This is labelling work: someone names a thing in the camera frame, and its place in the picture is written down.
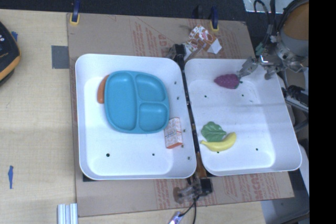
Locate blue divided plate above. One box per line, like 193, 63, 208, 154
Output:
104, 70, 171, 135

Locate orange and white carton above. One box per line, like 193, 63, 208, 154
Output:
163, 116, 184, 150

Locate white plastic tray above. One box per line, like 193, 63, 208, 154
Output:
75, 53, 197, 181
184, 58, 302, 177

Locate white carton with orange print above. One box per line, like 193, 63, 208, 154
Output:
183, 24, 223, 58

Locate yellow banana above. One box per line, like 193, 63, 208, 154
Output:
199, 132, 237, 153

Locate orange sausage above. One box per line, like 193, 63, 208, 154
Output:
97, 74, 110, 104

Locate thin black and white rod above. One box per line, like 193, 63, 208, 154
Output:
177, 54, 203, 179

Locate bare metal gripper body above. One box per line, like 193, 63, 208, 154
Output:
258, 46, 309, 73

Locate green lettuce leaf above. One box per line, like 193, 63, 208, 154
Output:
201, 121, 227, 143

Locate brown cardboard board red print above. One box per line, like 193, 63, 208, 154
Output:
66, 12, 295, 218

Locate purple grapes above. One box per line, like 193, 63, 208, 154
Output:
213, 73, 243, 90

